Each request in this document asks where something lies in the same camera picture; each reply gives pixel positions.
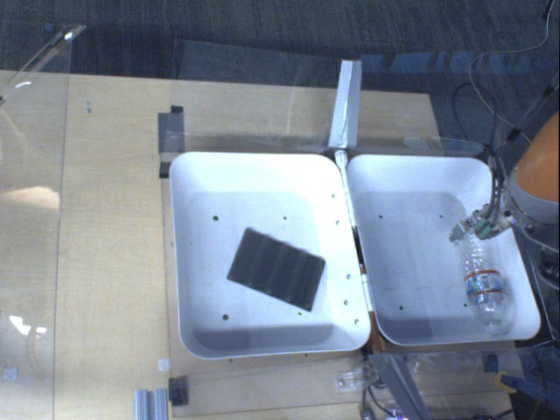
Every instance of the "clear water bottle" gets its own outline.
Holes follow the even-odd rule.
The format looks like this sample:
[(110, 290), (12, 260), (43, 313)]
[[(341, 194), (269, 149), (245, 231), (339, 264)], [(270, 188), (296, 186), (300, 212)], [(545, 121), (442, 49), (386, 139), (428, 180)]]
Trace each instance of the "clear water bottle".
[(493, 336), (506, 334), (508, 296), (501, 273), (494, 267), (488, 240), (481, 240), (471, 231), (460, 246), (466, 296), (475, 317)]

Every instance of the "white wire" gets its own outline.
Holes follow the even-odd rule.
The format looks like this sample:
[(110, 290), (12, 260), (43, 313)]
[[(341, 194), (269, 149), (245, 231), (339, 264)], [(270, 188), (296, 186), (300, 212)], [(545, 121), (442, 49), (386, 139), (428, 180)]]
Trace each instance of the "white wire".
[[(474, 57), (474, 59), (471, 61), (471, 63), (469, 64), (469, 81), (471, 82), (472, 88), (474, 88), (474, 91), (476, 92), (476, 94), (479, 96), (480, 100), (482, 101), (482, 103), (488, 108), (488, 110), (490, 110), (490, 112), (492, 113), (493, 116), (496, 116), (500, 121), (502, 121), (503, 123), (507, 124), (508, 126), (517, 129), (516, 126), (511, 123), (510, 121), (508, 121), (506, 118), (504, 118), (503, 116), (499, 115), (498, 113), (496, 113), (496, 111), (492, 108), (492, 106), (490, 106), (490, 104), (488, 103), (487, 100), (485, 100), (484, 96), (482, 96), (482, 93), (479, 91), (478, 86), (474, 83), (474, 79), (473, 79), (473, 65), (474, 63), (479, 60), (480, 58), (483, 58), (484, 56), (489, 56), (490, 54), (519, 54), (519, 53), (526, 53), (526, 52), (531, 52), (533, 50), (536, 50), (537, 48), (540, 48), (541, 46), (543, 46), (546, 41), (549, 39), (549, 22), (550, 22), (550, 14), (552, 14), (552, 7), (554, 6), (556, 0), (552, 0), (550, 2), (550, 7), (549, 7), (549, 12), (546, 16), (546, 24), (545, 24), (545, 30), (544, 30), (544, 39), (539, 42), (537, 45), (533, 45), (530, 46), (529, 48), (522, 48), (521, 50), (510, 50), (510, 51), (504, 51), (504, 52), (482, 52), (480, 54), (478, 54), (477, 56)], [(527, 141), (527, 143), (531, 144), (531, 140), (530, 138), (527, 137), (527, 135), (525, 135), (523, 132), (521, 133), (521, 136)]]

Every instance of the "bottle label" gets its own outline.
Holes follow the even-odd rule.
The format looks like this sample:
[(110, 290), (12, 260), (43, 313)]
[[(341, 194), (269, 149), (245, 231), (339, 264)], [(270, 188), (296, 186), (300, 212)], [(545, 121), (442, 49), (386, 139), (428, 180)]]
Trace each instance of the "bottle label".
[(497, 270), (477, 270), (465, 277), (465, 289), (468, 298), (475, 298), (480, 294), (504, 292), (504, 283)]

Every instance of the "dark gray rectangular object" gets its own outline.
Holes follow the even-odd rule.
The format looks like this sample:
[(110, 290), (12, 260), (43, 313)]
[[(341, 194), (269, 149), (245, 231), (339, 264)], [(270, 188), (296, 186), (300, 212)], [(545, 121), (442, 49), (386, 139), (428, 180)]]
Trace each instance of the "dark gray rectangular object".
[(325, 260), (247, 228), (227, 278), (310, 312)]

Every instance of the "white tray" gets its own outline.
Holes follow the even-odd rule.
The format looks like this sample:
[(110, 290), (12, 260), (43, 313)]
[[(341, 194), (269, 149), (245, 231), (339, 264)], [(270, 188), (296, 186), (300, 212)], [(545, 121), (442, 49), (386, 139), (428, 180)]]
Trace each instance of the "white tray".
[(488, 241), (509, 291), (509, 333), (484, 332), (467, 306), (453, 226), (490, 199), (488, 167), (473, 158), (355, 157), (348, 182), (376, 318), (404, 346), (535, 336), (541, 318), (511, 229)]
[[(370, 334), (340, 172), (315, 155), (189, 152), (170, 171), (179, 332), (208, 359), (347, 351)], [(312, 311), (227, 280), (246, 228), (322, 256)]]

